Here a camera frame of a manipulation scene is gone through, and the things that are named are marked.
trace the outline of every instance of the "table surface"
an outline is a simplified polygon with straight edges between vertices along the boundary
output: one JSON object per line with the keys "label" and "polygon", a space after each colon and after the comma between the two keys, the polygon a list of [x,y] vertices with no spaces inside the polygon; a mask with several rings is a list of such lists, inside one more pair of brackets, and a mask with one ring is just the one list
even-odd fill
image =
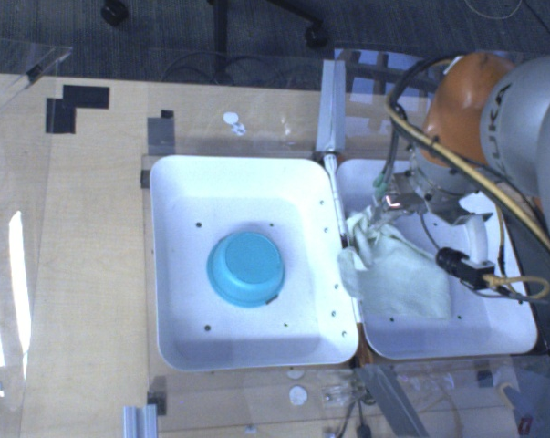
{"label": "table surface", "polygon": [[[2,77],[0,84],[7,80]],[[109,108],[77,109],[76,134],[46,135],[45,98],[61,98],[64,84],[108,87]],[[177,391],[182,407],[173,419],[160,418],[164,437],[241,436],[253,431],[248,425],[256,426],[257,436],[318,437],[325,429],[336,429],[345,408],[325,408],[320,398],[322,384],[334,381],[326,375],[337,372],[309,370],[299,380],[290,378],[285,369],[188,374],[169,369],[151,355],[154,323],[145,281],[151,279],[152,269],[146,257],[147,193],[140,187],[142,158],[149,152],[147,119],[159,117],[161,110],[173,110],[178,144],[182,138],[182,144],[203,149],[205,141],[216,138],[221,144],[235,141],[222,118],[224,112],[235,111],[246,126],[256,127],[259,136],[274,125],[292,131],[293,154],[308,155],[315,143],[319,94],[72,78],[44,78],[31,92],[0,115],[3,143],[22,141],[21,130],[14,125],[49,136],[48,167],[41,161],[26,162],[31,168],[26,177],[35,177],[39,192],[45,193],[45,200],[40,196],[37,201],[45,209],[43,220],[35,216],[41,223],[41,239],[37,239],[37,282],[30,287],[33,332],[25,395],[21,402],[0,406],[2,421],[12,425],[0,430],[0,436],[18,436],[18,421],[21,436],[26,437],[121,436],[122,407],[145,405],[156,380],[150,377],[154,370],[164,371],[161,378],[170,391]],[[368,119],[352,120],[347,126],[348,148],[354,144],[358,151],[379,157],[387,149],[381,98],[359,102],[348,96],[348,116],[351,112],[355,119]],[[425,109],[419,105],[419,118]],[[47,147],[41,135],[35,142]],[[249,141],[252,147],[258,140]],[[288,146],[285,141],[277,144]],[[3,165],[17,167],[16,162]],[[47,175],[42,179],[43,170]],[[11,211],[5,210],[5,219]],[[2,373],[6,391],[9,379],[21,373],[20,368]],[[288,391],[295,384],[309,393],[303,408],[289,404]],[[265,409],[265,398],[278,413],[275,422],[269,421],[273,413]],[[6,394],[0,401],[8,399]],[[488,420],[481,422],[488,422],[488,427],[477,427],[474,436],[491,433],[492,426],[499,429],[498,436],[512,436],[507,430],[513,417],[502,405],[499,410],[494,424],[492,410],[487,412]],[[479,419],[486,411],[476,408],[472,413]],[[390,436],[377,407],[367,408],[365,414],[374,417],[374,436]],[[175,417],[187,418],[187,423]],[[455,423],[446,412],[426,412],[423,421],[441,427],[443,436],[452,436]],[[355,436],[354,429],[350,423],[346,436]]]}

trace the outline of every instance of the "blue round object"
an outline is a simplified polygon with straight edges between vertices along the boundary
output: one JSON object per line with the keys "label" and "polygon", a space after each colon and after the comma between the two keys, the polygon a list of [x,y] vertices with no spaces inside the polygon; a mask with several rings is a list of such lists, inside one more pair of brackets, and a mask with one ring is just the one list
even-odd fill
{"label": "blue round object", "polygon": [[213,289],[238,307],[260,307],[273,300],[285,282],[285,267],[276,245],[256,232],[223,238],[206,266]]}

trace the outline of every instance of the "wooden surface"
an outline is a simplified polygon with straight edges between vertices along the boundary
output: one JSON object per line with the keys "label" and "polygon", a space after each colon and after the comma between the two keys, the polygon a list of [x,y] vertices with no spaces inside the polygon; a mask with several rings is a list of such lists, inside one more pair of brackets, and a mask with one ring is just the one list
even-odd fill
{"label": "wooden surface", "polygon": [[[208,373],[186,378],[162,364],[148,312],[150,228],[144,218],[147,194],[140,188],[147,118],[158,117],[161,109],[174,110],[178,149],[223,151],[228,143],[235,151],[260,155],[266,144],[300,155],[315,143],[318,95],[60,79],[56,96],[64,83],[109,86],[110,106],[78,109],[77,134],[52,138],[22,436],[120,437],[122,407],[145,405],[155,380],[152,372],[167,376],[187,407],[187,426],[162,419],[168,430],[161,434],[165,438],[245,436],[251,424],[256,433],[250,436],[262,437],[319,438],[324,431],[336,430],[345,410],[322,405],[321,384],[333,381],[317,371],[298,381],[291,381],[285,370],[264,376]],[[29,121],[43,121],[44,105],[37,101],[26,106]],[[223,123],[226,111],[236,111],[248,129],[241,141]],[[377,115],[369,121],[378,134],[372,137],[377,140],[369,145],[372,149],[388,143],[388,134],[380,134],[383,111]],[[365,145],[357,134],[351,141]],[[289,413],[288,389],[302,382],[309,391],[307,406]],[[265,421],[268,414],[259,409],[265,398],[272,398],[273,407],[287,414],[287,422]],[[508,432],[511,414],[499,409],[488,410],[488,417],[497,413],[501,418],[495,421],[495,436],[513,436]],[[365,414],[372,417],[374,436],[391,436],[377,406]],[[212,422],[212,417],[239,424],[222,427],[214,421],[211,429],[194,430]],[[441,436],[456,436],[458,424],[450,413],[426,412],[422,419]],[[172,426],[186,429],[171,432]],[[355,436],[354,428],[352,419],[346,437]],[[483,427],[465,436],[485,436]]]}

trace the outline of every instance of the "caster wheel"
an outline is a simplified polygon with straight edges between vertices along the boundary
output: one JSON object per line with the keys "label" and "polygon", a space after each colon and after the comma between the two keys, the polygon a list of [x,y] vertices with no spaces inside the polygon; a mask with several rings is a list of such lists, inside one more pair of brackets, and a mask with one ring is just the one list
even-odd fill
{"label": "caster wheel", "polygon": [[129,10],[119,0],[109,0],[102,6],[100,14],[111,26],[118,26],[129,17]]}
{"label": "caster wheel", "polygon": [[321,48],[327,44],[329,35],[322,26],[311,25],[305,31],[305,41],[309,48]]}

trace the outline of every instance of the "chair wheel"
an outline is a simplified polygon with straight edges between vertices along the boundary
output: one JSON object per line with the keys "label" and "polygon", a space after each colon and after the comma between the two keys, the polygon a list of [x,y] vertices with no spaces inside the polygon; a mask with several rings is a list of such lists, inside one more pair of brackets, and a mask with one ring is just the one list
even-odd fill
{"label": "chair wheel", "polygon": [[329,34],[320,25],[311,25],[305,31],[305,41],[309,48],[321,48],[327,44]]}
{"label": "chair wheel", "polygon": [[108,0],[102,6],[100,14],[111,26],[118,26],[129,17],[129,10],[119,0]]}

